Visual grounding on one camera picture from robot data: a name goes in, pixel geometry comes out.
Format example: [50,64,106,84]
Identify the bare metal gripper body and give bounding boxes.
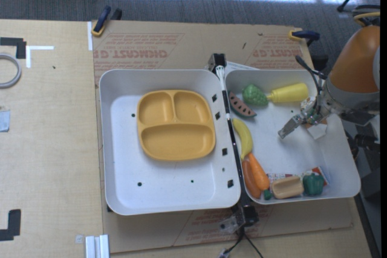
[301,95,376,127]

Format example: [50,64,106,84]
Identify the white printed packet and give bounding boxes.
[300,97,317,111]

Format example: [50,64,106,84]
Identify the white folded carton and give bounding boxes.
[306,121,330,141]

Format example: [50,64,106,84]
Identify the white plastic tray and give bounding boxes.
[98,69,242,217]
[224,69,362,206]

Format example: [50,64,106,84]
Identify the yellow squeeze bottle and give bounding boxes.
[265,82,310,104]

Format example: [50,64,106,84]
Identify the yellow banana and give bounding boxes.
[232,117,254,161]

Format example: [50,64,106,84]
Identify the green grapes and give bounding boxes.
[241,83,269,107]

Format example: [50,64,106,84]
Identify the red watermelon slice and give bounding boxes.
[227,91,258,119]

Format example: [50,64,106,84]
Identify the orange carrot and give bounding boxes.
[247,152,273,201]

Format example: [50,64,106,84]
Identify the thin black and white rod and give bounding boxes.
[215,65,252,210]

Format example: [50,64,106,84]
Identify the tan bread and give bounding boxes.
[269,175,305,200]

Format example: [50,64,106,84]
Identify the green bell pepper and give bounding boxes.
[302,172,325,196]

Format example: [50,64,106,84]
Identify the yellow divided plate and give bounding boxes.
[136,89,217,162]

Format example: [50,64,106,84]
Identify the brown cardboard board red print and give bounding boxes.
[91,19,355,255]

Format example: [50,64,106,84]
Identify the white tape roll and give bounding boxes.
[0,53,22,89]

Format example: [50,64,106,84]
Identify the black cylinder on white bracket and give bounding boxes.
[352,114,381,151]

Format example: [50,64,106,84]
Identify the black block with wires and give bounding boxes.
[207,53,227,72]
[218,204,260,234]

